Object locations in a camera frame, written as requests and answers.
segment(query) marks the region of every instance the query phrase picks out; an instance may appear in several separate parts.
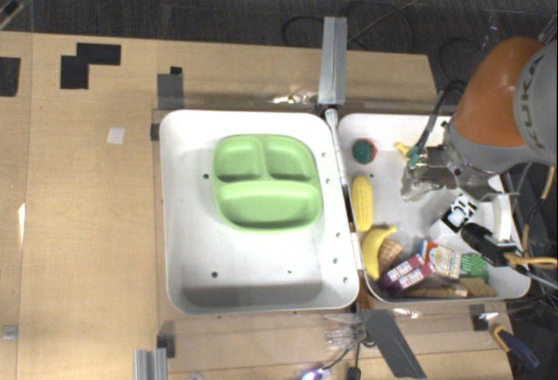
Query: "white label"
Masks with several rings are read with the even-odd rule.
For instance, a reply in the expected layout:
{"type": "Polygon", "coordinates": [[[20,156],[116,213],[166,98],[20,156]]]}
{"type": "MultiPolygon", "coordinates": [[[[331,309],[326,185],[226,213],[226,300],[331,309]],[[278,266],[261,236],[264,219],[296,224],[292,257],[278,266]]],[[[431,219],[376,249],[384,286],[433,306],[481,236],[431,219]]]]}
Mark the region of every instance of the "white label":
{"type": "Polygon", "coordinates": [[[106,143],[109,145],[121,145],[124,143],[124,133],[126,129],[124,127],[111,127],[111,130],[108,133],[108,138],[106,139],[106,143]]]}

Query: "yellow object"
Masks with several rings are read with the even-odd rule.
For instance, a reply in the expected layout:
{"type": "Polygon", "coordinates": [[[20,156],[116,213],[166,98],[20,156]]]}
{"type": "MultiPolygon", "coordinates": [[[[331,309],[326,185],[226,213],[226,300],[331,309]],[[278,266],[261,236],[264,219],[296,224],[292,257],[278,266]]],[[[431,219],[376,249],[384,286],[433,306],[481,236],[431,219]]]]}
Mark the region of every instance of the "yellow object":
{"type": "Polygon", "coordinates": [[[373,228],[364,238],[362,245],[364,269],[370,278],[377,281],[380,278],[380,264],[378,253],[385,238],[397,231],[395,227],[373,228]]]}
{"type": "Polygon", "coordinates": [[[516,268],[518,265],[532,265],[541,270],[556,270],[558,267],[558,260],[553,257],[521,257],[516,253],[504,253],[507,259],[507,265],[516,268]]]}
{"type": "Polygon", "coordinates": [[[499,333],[504,330],[505,332],[507,332],[506,328],[504,326],[496,326],[493,330],[492,330],[492,338],[498,343],[498,345],[504,349],[504,351],[509,352],[510,349],[507,346],[507,344],[504,343],[504,341],[500,338],[499,333]]]}
{"type": "MultiPolygon", "coordinates": [[[[552,186],[554,180],[555,180],[555,174],[556,174],[556,168],[554,166],[551,166],[548,169],[548,175],[547,175],[547,183],[545,183],[544,189],[542,190],[542,194],[541,194],[541,201],[544,201],[547,197],[548,197],[548,193],[550,192],[550,187],[552,186]]],[[[523,226],[523,232],[521,233],[521,248],[523,249],[523,254],[528,258],[530,256],[529,251],[528,251],[528,243],[529,243],[529,221],[527,221],[525,223],[525,225],[523,226]]]]}
{"type": "Polygon", "coordinates": [[[401,247],[397,242],[391,239],[384,239],[384,242],[378,250],[378,264],[380,275],[383,275],[391,268],[393,262],[402,252],[403,247],[401,247]]]}
{"type": "Polygon", "coordinates": [[[372,186],[368,177],[359,175],[352,181],[350,197],[357,231],[368,231],[372,226],[372,186]]]}
{"type": "Polygon", "coordinates": [[[404,157],[407,157],[407,153],[408,153],[409,150],[411,149],[410,147],[405,146],[403,143],[399,143],[399,142],[397,142],[397,143],[395,144],[395,148],[396,148],[398,151],[400,151],[400,152],[403,154],[404,157]]]}

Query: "white sink basin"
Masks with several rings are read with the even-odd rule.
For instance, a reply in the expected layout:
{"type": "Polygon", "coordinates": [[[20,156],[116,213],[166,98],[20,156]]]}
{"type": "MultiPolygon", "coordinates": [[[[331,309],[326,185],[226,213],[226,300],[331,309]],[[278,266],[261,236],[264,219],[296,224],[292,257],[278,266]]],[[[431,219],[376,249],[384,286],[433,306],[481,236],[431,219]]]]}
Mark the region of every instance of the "white sink basin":
{"type": "Polygon", "coordinates": [[[358,292],[357,268],[328,126],[305,113],[176,111],[160,125],[167,290],[187,314],[339,309],[358,292]],[[321,217],[303,229],[242,232],[217,212],[212,158],[238,134],[301,140],[316,162],[321,217]]]}

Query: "toy banana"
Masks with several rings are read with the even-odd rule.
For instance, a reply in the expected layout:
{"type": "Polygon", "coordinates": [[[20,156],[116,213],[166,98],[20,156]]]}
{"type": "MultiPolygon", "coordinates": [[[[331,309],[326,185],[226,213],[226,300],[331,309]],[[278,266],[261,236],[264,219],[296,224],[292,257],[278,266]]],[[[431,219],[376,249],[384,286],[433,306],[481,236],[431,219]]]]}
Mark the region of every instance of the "toy banana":
{"type": "Polygon", "coordinates": [[[364,269],[374,281],[377,281],[380,277],[378,253],[382,242],[384,242],[386,236],[396,231],[395,227],[374,228],[364,238],[362,245],[364,269]]]}
{"type": "Polygon", "coordinates": [[[352,181],[350,197],[357,231],[368,231],[372,226],[372,187],[368,177],[359,175],[352,181]]]}
{"type": "Polygon", "coordinates": [[[395,148],[404,156],[407,157],[407,153],[411,151],[409,146],[405,146],[403,143],[397,142],[395,144],[395,148]]]}

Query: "corn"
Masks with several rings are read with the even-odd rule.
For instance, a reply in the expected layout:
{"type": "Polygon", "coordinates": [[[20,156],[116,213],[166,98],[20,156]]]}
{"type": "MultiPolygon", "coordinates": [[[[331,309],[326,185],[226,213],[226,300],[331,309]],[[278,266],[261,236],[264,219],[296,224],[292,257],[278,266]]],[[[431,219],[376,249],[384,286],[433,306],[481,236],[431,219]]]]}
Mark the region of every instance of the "corn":
{"type": "Polygon", "coordinates": [[[350,188],[352,209],[357,231],[368,231],[372,227],[372,187],[365,175],[352,181],[350,188]]]}

